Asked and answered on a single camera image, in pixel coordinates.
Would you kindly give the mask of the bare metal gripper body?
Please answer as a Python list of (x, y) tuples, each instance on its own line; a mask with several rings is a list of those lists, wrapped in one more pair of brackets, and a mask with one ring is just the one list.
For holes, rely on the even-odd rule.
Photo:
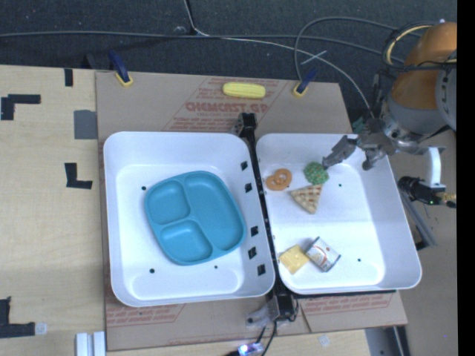
[(358, 135), (357, 145), (364, 151), (392, 155), (399, 151), (417, 152), (421, 134), (409, 131), (398, 122), (383, 119), (368, 119)]

